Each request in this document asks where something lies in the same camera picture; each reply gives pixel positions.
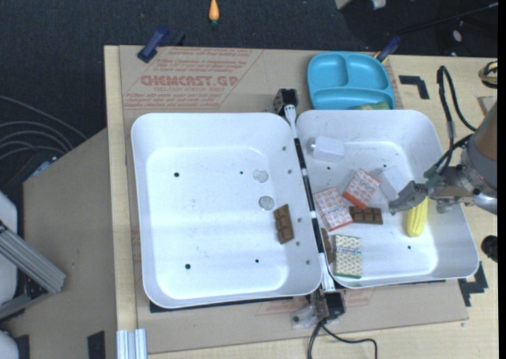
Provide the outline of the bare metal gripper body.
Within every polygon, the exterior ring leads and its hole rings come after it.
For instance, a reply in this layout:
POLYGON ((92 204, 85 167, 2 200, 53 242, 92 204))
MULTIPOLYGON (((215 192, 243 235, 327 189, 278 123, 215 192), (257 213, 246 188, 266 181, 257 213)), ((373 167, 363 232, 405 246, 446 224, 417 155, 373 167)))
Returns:
POLYGON ((430 176, 426 172, 426 176, 429 197, 437 201, 440 212, 461 203, 497 214, 496 172, 481 173, 470 165, 456 165, 430 176))

